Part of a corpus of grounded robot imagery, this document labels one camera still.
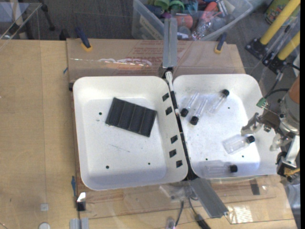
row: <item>tabletop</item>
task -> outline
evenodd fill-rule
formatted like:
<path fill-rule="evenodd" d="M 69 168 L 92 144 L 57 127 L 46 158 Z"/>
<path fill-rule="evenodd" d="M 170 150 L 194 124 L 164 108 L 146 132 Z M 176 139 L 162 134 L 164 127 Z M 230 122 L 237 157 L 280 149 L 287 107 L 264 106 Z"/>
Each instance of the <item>tabletop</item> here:
<path fill-rule="evenodd" d="M 229 48 L 234 64 L 242 64 L 237 48 Z M 90 228 L 156 228 L 155 221 L 175 217 L 178 210 L 110 217 L 76 210 L 68 60 L 65 41 L 12 40 L 0 51 L 0 223 L 19 229 L 48 222 L 51 229 L 65 229 L 71 219 L 89 217 Z M 296 228 L 283 186 L 273 184 L 272 196 L 253 201 L 253 208 L 262 211 L 259 222 L 230 224 L 225 217 L 206 222 L 211 228 Z M 285 205 L 285 211 L 277 205 Z M 177 228 L 199 228 L 189 209 Z"/>

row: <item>black mark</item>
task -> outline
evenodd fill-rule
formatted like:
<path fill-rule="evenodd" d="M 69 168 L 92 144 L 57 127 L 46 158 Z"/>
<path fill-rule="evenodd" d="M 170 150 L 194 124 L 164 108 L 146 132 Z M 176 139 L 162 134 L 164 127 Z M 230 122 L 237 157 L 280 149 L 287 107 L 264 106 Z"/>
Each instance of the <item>black mark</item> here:
<path fill-rule="evenodd" d="M 175 156 L 176 154 L 177 154 L 176 149 L 170 151 L 170 158 L 173 157 L 173 156 Z"/>
<path fill-rule="evenodd" d="M 176 167 L 178 168 L 178 167 L 180 167 L 180 166 L 182 166 L 182 160 L 176 161 Z"/>
<path fill-rule="evenodd" d="M 165 95 L 163 95 L 162 99 L 163 99 L 163 102 L 168 99 L 170 97 L 170 95 L 167 93 Z"/>
<path fill-rule="evenodd" d="M 177 141 L 177 140 L 178 140 L 178 136 L 177 136 L 177 135 L 171 137 L 171 143 L 172 143 L 172 144 L 173 144 L 175 141 Z"/>
<path fill-rule="evenodd" d="M 166 113 L 166 115 L 169 115 L 172 111 L 173 111 L 172 107 L 168 107 L 168 108 L 165 110 L 165 113 Z"/>

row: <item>small clear bottle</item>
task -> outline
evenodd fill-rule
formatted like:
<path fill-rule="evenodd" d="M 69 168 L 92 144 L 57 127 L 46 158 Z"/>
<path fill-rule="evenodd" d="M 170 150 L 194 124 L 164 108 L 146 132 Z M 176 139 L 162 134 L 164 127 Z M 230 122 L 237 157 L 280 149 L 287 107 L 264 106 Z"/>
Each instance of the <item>small clear bottle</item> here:
<path fill-rule="evenodd" d="M 203 166 L 203 175 L 205 178 L 233 177 L 237 171 L 237 165 L 221 160 L 208 161 Z"/>
<path fill-rule="evenodd" d="M 230 94 L 230 92 L 226 89 L 222 90 L 218 96 L 217 99 L 215 99 L 214 103 L 212 104 L 211 108 L 209 109 L 209 112 L 211 114 L 215 114 L 219 107 L 222 105 L 222 103 L 227 99 L 227 96 Z"/>
<path fill-rule="evenodd" d="M 255 141 L 254 136 L 235 135 L 223 141 L 223 146 L 226 152 L 230 155 L 248 147 Z"/>
<path fill-rule="evenodd" d="M 181 116 L 186 117 L 189 113 L 189 109 L 192 107 L 192 104 L 194 103 L 195 99 L 199 95 L 199 92 L 195 92 L 192 97 L 190 98 L 189 102 L 187 103 L 186 107 L 182 109 Z"/>
<path fill-rule="evenodd" d="M 196 113 L 195 115 L 192 116 L 191 118 L 191 124 L 192 125 L 197 125 L 198 121 L 199 121 L 199 117 L 201 116 L 203 110 L 204 110 L 204 107 L 206 106 L 206 103 L 208 102 L 207 99 L 203 99 L 200 104 L 199 104 L 199 107 L 198 109 L 196 110 Z"/>

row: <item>white plastic tray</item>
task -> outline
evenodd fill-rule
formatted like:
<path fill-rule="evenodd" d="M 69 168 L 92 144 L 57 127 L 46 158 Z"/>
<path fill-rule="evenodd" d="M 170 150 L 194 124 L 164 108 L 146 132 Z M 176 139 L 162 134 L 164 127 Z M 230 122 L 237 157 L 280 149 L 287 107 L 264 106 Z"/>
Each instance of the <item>white plastic tray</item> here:
<path fill-rule="evenodd" d="M 155 76 L 83 77 L 73 86 L 81 178 L 94 190 L 181 181 L 187 163 L 168 85 Z M 105 124 L 113 98 L 157 111 L 151 136 Z M 166 115 L 165 110 L 172 112 Z M 177 140 L 171 143 L 171 137 Z M 169 152 L 176 150 L 173 157 Z"/>
<path fill-rule="evenodd" d="M 276 174 L 277 152 L 269 151 L 274 131 L 255 133 L 255 142 L 246 149 L 229 155 L 222 141 L 240 134 L 254 113 L 262 113 L 256 106 L 262 97 L 257 81 L 246 74 L 182 75 L 173 83 L 181 110 L 195 91 L 199 91 L 209 102 L 217 92 L 230 91 L 226 102 L 216 114 L 204 113 L 197 125 L 189 123 L 198 103 L 183 118 L 183 132 L 193 171 L 199 177 L 244 177 Z M 237 173 L 229 173 L 228 166 L 237 165 Z"/>
<path fill-rule="evenodd" d="M 261 130 L 255 143 L 234 155 L 222 141 L 240 134 L 262 97 L 257 81 L 246 74 L 182 75 L 174 82 L 180 110 L 199 91 L 211 100 L 228 89 L 230 94 L 215 115 L 204 114 L 197 125 L 189 123 L 194 109 L 181 117 L 193 171 L 199 177 L 244 177 L 276 174 L 277 152 L 269 151 L 274 131 Z M 81 178 L 93 190 L 137 187 L 181 181 L 188 166 L 184 155 L 169 88 L 155 76 L 83 77 L 73 86 Z M 157 111 L 150 137 L 105 123 L 113 98 Z M 228 166 L 238 172 L 229 173 Z"/>

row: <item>metal bracket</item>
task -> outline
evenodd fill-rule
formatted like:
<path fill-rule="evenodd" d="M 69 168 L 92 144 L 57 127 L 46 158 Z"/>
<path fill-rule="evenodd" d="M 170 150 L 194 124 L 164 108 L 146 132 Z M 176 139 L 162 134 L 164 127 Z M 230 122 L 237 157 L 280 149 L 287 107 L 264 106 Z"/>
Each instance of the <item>metal bracket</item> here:
<path fill-rule="evenodd" d="M 263 45 L 257 38 L 254 38 L 249 44 L 247 44 L 245 49 L 259 60 L 263 59 L 264 55 L 268 51 L 266 45 Z"/>
<path fill-rule="evenodd" d="M 258 132 L 262 126 L 263 124 L 260 123 L 259 114 L 255 113 L 253 117 L 248 121 L 248 124 L 242 127 L 241 134 L 253 134 Z"/>
<path fill-rule="evenodd" d="M 171 68 L 177 66 L 177 32 L 177 19 L 165 19 L 162 62 L 163 68 Z"/>
<path fill-rule="evenodd" d="M 76 209 L 77 211 L 85 211 L 86 210 L 86 193 L 82 192 L 78 199 L 76 200 Z"/>
<path fill-rule="evenodd" d="M 197 178 L 190 181 L 190 184 L 210 218 L 221 218 L 229 211 L 213 190 L 208 180 Z"/>
<path fill-rule="evenodd" d="M 70 229 L 89 229 L 89 219 L 71 219 L 70 220 Z"/>

